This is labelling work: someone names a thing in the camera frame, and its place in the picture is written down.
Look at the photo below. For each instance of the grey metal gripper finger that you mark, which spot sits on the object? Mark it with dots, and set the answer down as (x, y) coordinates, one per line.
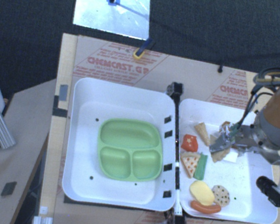
(227, 136)
(220, 146)

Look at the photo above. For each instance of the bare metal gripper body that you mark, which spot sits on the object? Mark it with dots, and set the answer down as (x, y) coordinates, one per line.
(253, 142)

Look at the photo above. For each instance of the tan bread slice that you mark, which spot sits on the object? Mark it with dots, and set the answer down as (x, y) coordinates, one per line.
(219, 156)

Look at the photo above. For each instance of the tan ice cream cone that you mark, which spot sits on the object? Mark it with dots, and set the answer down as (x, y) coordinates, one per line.
(203, 132)

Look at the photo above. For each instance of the green pea pod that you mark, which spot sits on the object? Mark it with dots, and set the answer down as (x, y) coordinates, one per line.
(201, 167)

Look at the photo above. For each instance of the red toy with yellow stars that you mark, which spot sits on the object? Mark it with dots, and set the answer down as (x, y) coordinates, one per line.
(190, 143)

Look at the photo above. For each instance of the orange pizza slice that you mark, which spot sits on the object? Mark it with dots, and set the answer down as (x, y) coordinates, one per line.
(189, 163)

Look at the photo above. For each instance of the white plastic tray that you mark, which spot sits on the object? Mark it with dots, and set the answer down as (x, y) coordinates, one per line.
(85, 137)
(239, 184)

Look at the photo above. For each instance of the thin black and white rod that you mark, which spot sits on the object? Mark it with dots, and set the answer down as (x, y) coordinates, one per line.
(176, 147)

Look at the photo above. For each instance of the tan spotted biscuit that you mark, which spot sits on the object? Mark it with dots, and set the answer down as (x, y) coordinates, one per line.
(221, 195)

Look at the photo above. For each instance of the yellow toy food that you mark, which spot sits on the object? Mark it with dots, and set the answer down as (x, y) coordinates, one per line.
(201, 192)

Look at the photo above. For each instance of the orange sausage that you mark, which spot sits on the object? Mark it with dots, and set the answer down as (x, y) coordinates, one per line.
(205, 208)

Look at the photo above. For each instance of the green divided plate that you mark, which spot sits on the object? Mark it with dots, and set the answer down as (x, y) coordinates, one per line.
(128, 136)

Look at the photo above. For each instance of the brown cardboard board red print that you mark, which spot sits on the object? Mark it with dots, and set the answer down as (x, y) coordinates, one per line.
(126, 66)

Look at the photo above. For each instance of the black cylinder on white bracket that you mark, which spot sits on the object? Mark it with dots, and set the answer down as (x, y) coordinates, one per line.
(273, 193)

